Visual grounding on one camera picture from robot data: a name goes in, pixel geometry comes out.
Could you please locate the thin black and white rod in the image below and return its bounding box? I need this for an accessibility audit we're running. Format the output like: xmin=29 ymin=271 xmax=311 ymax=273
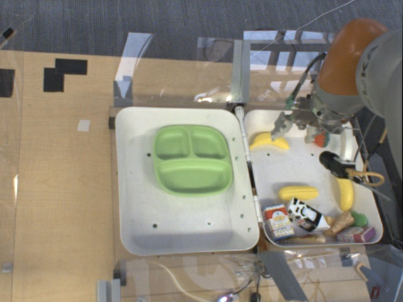
xmin=234 ymin=106 xmax=264 ymax=223

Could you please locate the tan ice cream cone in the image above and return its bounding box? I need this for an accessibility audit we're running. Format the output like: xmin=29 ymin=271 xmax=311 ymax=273
xmin=323 ymin=211 xmax=355 ymax=237

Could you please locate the yellow banana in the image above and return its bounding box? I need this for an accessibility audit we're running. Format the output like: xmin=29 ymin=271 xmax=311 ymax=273
xmin=249 ymin=131 xmax=290 ymax=152
xmin=336 ymin=177 xmax=355 ymax=212

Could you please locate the pink packet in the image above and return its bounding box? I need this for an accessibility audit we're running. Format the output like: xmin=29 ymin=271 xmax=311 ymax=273
xmin=336 ymin=226 xmax=377 ymax=243

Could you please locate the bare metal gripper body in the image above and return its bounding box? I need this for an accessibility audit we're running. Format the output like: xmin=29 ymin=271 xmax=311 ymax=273
xmin=291 ymin=96 xmax=346 ymax=135

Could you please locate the black and white milk carton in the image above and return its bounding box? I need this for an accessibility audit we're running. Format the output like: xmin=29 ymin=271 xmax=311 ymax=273
xmin=287 ymin=197 xmax=330 ymax=233

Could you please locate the yellow corn cob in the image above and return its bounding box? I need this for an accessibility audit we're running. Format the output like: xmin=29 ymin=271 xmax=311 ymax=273
xmin=278 ymin=185 xmax=320 ymax=201

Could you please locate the green divided plate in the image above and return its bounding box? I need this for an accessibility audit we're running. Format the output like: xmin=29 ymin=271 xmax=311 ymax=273
xmin=152 ymin=124 xmax=235 ymax=198

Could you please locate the white plastic tray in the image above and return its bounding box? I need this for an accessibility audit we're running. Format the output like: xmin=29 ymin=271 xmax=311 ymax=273
xmin=244 ymin=109 xmax=384 ymax=249
xmin=115 ymin=106 xmax=261 ymax=257

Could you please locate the red strawberry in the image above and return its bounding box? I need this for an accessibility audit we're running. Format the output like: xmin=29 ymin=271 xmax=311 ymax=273
xmin=314 ymin=131 xmax=330 ymax=148

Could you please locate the red and yellow carton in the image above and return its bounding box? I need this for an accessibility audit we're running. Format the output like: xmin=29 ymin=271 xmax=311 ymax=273
xmin=262 ymin=203 xmax=295 ymax=242

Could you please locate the green toy vegetable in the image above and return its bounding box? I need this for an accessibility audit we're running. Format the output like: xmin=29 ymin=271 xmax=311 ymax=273
xmin=350 ymin=211 xmax=369 ymax=228

